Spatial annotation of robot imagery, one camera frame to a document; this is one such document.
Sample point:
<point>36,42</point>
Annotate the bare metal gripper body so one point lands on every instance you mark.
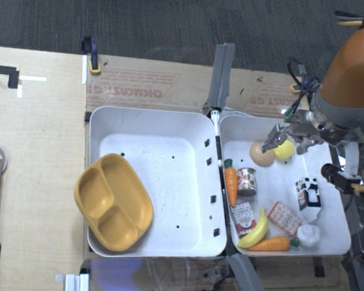
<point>307,127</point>

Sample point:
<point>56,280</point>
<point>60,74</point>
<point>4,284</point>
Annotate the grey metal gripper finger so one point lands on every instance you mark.
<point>275,137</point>
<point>305,145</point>

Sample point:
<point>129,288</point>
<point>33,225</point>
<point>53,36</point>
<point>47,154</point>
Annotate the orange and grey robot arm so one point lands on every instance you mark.
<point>348,78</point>

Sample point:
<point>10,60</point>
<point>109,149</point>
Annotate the yellow lemon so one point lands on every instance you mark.
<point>285,150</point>

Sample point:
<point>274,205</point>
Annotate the tan round bread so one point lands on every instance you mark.
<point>260,158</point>

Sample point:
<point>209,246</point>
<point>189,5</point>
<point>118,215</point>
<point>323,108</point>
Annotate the white plastic tray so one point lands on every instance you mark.
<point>173,184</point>
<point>278,186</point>

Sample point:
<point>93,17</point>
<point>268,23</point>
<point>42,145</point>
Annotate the black and white milk carton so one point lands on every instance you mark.
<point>309,197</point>

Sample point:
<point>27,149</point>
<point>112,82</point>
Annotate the red and white can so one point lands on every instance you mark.
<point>247,182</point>

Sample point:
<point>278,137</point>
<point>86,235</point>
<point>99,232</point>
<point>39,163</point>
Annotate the orange carrot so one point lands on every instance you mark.
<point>270,244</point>
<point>231,182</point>

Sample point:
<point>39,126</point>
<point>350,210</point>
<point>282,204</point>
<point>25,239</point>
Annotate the orange and white packet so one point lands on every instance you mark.
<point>284,219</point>

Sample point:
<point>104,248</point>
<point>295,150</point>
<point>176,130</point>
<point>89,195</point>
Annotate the red and white carton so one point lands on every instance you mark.
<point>242,219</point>

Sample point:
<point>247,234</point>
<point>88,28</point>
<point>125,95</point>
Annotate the yellow banana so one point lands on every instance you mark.
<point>256,232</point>

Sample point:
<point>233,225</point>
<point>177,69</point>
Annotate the brown cardboard board red print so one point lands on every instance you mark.
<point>161,87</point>

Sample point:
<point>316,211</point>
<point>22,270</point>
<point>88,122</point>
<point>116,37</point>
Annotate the yellow divided plate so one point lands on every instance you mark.
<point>113,199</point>

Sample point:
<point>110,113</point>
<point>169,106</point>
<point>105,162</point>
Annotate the black cylinder on white bracket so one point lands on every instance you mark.
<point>346,182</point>

